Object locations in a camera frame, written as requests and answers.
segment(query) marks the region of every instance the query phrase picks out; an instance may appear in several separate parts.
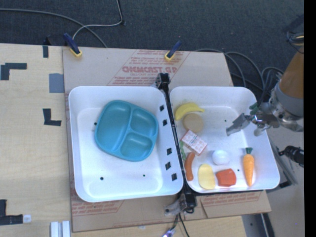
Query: toy carrot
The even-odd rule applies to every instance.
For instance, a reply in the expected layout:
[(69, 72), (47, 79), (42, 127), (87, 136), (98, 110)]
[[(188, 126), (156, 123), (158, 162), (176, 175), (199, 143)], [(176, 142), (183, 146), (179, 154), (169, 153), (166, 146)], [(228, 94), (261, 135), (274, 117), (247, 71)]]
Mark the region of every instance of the toy carrot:
[(243, 157), (243, 171), (245, 173), (248, 186), (252, 185), (252, 176), (254, 171), (255, 159), (251, 155), (252, 148), (246, 148), (246, 155)]

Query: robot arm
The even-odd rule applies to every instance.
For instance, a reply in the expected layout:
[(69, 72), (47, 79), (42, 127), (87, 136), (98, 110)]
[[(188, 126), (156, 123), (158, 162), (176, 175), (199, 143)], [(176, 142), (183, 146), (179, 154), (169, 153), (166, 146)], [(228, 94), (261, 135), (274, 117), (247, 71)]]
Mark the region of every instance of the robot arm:
[(251, 122), (257, 125), (255, 135), (270, 127), (286, 127), (301, 132), (303, 127), (297, 123), (304, 116), (303, 95), (304, 46), (294, 55), (279, 82), (272, 90), (268, 102), (250, 107), (250, 115), (241, 114), (233, 125), (226, 129), (229, 136), (244, 129)]

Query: toy banana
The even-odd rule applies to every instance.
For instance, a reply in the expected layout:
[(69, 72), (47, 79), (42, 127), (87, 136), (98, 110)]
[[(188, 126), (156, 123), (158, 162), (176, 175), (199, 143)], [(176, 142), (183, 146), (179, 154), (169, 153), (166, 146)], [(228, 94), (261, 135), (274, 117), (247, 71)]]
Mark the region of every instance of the toy banana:
[(186, 103), (179, 106), (175, 112), (175, 120), (180, 120), (185, 114), (189, 112), (204, 112), (204, 109), (200, 108), (195, 103)]

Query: toy egg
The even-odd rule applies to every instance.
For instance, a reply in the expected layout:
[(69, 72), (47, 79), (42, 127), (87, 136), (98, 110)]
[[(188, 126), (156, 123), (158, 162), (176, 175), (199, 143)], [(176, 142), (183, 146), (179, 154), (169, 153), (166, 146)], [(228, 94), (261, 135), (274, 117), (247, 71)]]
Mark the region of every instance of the toy egg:
[(216, 165), (225, 165), (231, 160), (229, 153), (224, 150), (215, 150), (212, 154), (212, 159)]

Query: small food package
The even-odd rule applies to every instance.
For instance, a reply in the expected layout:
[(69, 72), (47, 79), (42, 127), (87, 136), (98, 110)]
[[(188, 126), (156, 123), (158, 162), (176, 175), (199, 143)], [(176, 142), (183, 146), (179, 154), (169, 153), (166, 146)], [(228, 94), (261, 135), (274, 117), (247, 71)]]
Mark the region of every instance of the small food package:
[(206, 148), (207, 143), (198, 137), (191, 130), (188, 130), (186, 134), (182, 137), (181, 141), (185, 144), (187, 148), (192, 150), (197, 156), (199, 156), (203, 150)]

